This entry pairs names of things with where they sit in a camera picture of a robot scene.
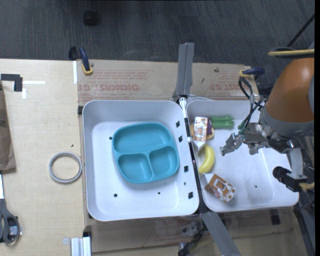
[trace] yellow cable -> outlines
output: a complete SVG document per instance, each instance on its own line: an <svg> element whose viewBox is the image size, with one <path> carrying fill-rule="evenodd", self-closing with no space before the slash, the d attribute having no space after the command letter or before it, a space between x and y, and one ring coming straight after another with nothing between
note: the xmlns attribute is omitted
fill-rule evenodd
<svg viewBox="0 0 320 256"><path fill-rule="evenodd" d="M306 49L306 50L283 50L283 51L269 51L269 56L278 56L278 55L302 55L302 54L314 54L315 49Z"/></svg>
<svg viewBox="0 0 320 256"><path fill-rule="evenodd" d="M311 190L315 187L315 183L305 183L305 182L301 182L299 183L299 186L303 189L303 190Z"/></svg>

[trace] scissors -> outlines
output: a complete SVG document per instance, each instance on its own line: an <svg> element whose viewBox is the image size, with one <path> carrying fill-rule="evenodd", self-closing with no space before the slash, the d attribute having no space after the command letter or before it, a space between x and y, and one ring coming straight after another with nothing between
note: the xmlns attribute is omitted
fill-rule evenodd
<svg viewBox="0 0 320 256"><path fill-rule="evenodd" d="M0 173L0 240L11 244L20 236L20 224L16 216L12 215L6 205L2 175Z"/></svg>

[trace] brown paper bag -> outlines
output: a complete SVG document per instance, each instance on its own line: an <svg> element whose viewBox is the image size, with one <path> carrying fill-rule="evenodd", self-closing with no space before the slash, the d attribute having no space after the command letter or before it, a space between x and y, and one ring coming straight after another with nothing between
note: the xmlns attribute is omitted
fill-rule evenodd
<svg viewBox="0 0 320 256"><path fill-rule="evenodd" d="M16 159L6 113L5 92L0 82L0 170L4 171L15 167Z"/></svg>

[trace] blue clamp handle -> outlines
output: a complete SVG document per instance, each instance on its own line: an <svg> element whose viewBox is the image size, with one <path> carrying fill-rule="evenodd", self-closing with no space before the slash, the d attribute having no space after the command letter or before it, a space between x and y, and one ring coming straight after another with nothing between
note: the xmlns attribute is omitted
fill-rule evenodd
<svg viewBox="0 0 320 256"><path fill-rule="evenodd" d="M84 66L84 69L86 71L90 71L89 59L88 59L88 56L87 56L85 48L80 47L79 48L79 53L80 53L80 58L82 59L82 64Z"/></svg>
<svg viewBox="0 0 320 256"><path fill-rule="evenodd" d="M266 70L261 67L253 67L247 70L242 70L243 75L263 75L266 73Z"/></svg>

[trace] black scissors handle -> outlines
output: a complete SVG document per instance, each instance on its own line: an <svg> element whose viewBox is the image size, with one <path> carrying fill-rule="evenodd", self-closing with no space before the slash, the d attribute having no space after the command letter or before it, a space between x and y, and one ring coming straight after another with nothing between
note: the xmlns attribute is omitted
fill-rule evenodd
<svg viewBox="0 0 320 256"><path fill-rule="evenodd" d="M10 227L16 227L14 234L10 233ZM2 238L6 244L11 244L18 240L19 236L20 224L17 217L8 211L5 199L0 199L0 239Z"/></svg>

